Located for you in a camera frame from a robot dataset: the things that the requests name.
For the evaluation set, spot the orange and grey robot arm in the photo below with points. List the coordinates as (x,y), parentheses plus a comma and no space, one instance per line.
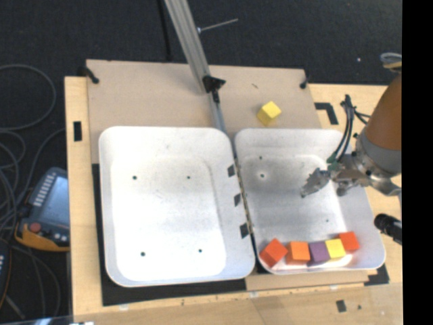
(385,124)

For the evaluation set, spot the black cylinder on white bracket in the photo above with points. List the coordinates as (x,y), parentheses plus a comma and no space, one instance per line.
(389,225)

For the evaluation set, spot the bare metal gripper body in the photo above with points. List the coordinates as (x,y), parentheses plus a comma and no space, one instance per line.
(358,176)

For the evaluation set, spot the purple cube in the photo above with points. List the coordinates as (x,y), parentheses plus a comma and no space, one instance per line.
(318,252)

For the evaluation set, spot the orange cube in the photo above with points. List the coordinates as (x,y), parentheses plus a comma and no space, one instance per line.
(298,252)

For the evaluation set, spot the red-orange cube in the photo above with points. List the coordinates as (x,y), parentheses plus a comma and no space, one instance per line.
(349,240)
(273,252)

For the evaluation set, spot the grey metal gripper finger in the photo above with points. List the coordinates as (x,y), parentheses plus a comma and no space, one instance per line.
(319,174)
(313,186)

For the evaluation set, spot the flat brown cardboard board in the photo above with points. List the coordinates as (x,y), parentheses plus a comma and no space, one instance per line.
(152,97)

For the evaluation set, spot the yellow cube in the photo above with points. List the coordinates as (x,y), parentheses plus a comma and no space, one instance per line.
(335,248)
(269,112)

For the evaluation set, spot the white plastic tray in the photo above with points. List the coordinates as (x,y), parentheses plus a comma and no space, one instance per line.
(287,208)
(169,208)

